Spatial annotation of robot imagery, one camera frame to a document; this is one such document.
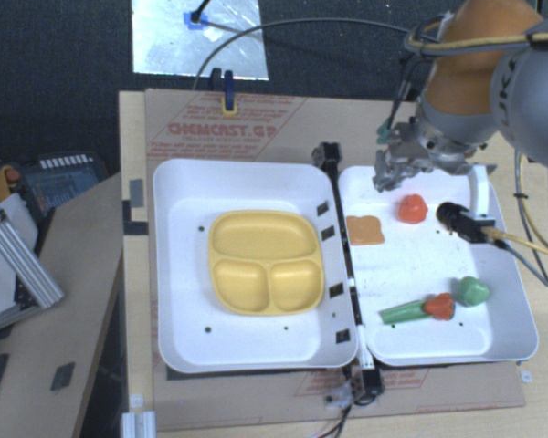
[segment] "dark fabric background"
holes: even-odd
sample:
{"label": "dark fabric background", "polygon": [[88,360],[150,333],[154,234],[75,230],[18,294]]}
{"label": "dark fabric background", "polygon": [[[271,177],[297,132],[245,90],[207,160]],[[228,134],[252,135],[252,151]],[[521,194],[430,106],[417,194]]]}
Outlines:
{"label": "dark fabric background", "polygon": [[[463,1],[259,0],[259,5],[263,22],[350,16],[411,27]],[[543,15],[548,16],[548,0]],[[131,24],[131,0],[0,0],[0,160],[93,150],[111,172],[118,171],[118,92],[189,89],[192,83],[133,74]],[[397,33],[362,26],[271,29],[265,37],[270,81],[239,82],[237,88],[389,99],[401,41]],[[418,72],[418,83],[425,75]]]}

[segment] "red toy tomato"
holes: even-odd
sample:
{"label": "red toy tomato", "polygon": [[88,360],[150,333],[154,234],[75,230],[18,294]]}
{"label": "red toy tomato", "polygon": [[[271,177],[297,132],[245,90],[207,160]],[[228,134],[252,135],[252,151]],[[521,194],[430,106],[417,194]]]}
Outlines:
{"label": "red toy tomato", "polygon": [[402,200],[398,217],[408,224],[418,224],[427,218],[428,206],[419,194],[409,194]]}

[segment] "blue tape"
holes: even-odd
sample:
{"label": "blue tape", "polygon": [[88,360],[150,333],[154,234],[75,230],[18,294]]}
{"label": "blue tape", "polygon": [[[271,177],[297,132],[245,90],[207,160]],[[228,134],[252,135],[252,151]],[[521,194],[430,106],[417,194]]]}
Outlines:
{"label": "blue tape", "polygon": [[193,31],[199,31],[201,29],[205,29],[206,28],[206,23],[209,22],[209,18],[207,17],[207,15],[205,13],[202,13],[201,17],[199,18],[199,22],[198,23],[193,23],[191,21],[191,14],[192,13],[193,13],[192,11],[183,13],[183,20],[184,20],[185,25]]}

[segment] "white tray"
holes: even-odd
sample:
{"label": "white tray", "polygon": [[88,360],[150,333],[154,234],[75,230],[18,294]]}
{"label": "white tray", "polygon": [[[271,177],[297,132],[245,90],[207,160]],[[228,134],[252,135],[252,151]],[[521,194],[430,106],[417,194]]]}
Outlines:
{"label": "white tray", "polygon": [[[367,347],[380,361],[395,366],[495,360],[524,360],[538,346],[538,335],[515,259],[491,245],[472,245],[450,235],[435,214],[444,202],[469,208],[469,181],[441,171],[406,179],[402,188],[379,193],[372,167],[351,167],[340,177],[345,216],[374,215],[385,242],[352,246],[353,270],[365,324]],[[426,221],[405,224],[398,205],[412,193],[427,203]],[[490,187],[489,214],[504,228],[495,192]],[[454,295],[458,281],[474,276],[490,288],[483,304],[457,304],[450,321],[432,318],[384,325],[385,308],[441,292]]]}
{"label": "white tray", "polygon": [[[324,173],[306,164],[175,159],[156,170],[153,195],[159,348],[170,367],[186,373],[331,368],[353,359],[358,341]],[[323,203],[328,211],[319,215]],[[222,213],[247,209],[292,212],[313,225],[325,274],[318,307],[299,315],[247,316],[219,302],[209,272],[209,229]],[[321,231],[330,227],[335,235],[322,240]],[[330,287],[338,284],[342,294],[331,297]]]}

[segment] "yellow clip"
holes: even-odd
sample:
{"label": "yellow clip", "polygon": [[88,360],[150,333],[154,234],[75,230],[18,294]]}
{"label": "yellow clip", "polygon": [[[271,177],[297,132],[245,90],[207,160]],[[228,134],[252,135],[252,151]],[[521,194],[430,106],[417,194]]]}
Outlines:
{"label": "yellow clip", "polygon": [[228,117],[233,117],[234,115],[237,115],[237,99],[234,99],[234,108],[232,110],[226,109],[226,97],[221,98],[221,111],[224,115]]}

